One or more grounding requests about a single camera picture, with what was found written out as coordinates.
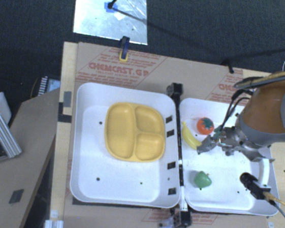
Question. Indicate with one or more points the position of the white plastic tray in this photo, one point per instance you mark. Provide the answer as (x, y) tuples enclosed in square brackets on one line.
[(228, 171), (124, 180)]

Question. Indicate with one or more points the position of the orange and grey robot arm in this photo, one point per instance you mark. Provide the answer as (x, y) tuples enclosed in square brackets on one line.
[(268, 110)]

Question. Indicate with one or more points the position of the orange toy tomato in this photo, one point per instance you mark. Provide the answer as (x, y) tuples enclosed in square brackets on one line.
[(205, 126)]

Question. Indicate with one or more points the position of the yellow banana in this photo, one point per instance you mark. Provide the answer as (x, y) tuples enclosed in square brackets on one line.
[(189, 138)]

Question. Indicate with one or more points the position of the brown cardboard board red print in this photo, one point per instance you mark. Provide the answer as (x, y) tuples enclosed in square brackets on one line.
[(142, 67)]

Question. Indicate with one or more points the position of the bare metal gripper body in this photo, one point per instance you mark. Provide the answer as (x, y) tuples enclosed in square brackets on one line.
[(239, 141)]

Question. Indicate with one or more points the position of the thin black and white rod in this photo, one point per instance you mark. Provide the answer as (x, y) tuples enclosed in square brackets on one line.
[(180, 143)]

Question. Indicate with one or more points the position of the green toy pepper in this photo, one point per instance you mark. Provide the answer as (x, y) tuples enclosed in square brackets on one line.
[(202, 180)]

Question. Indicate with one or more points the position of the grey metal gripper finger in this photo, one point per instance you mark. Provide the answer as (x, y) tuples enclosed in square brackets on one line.
[(231, 151), (206, 145)]

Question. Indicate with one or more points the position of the yellow divided plate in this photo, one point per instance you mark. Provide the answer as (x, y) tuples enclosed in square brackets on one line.
[(130, 132)]

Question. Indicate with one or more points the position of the black cylinder on white bracket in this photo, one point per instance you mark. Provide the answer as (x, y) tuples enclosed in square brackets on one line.
[(251, 183)]

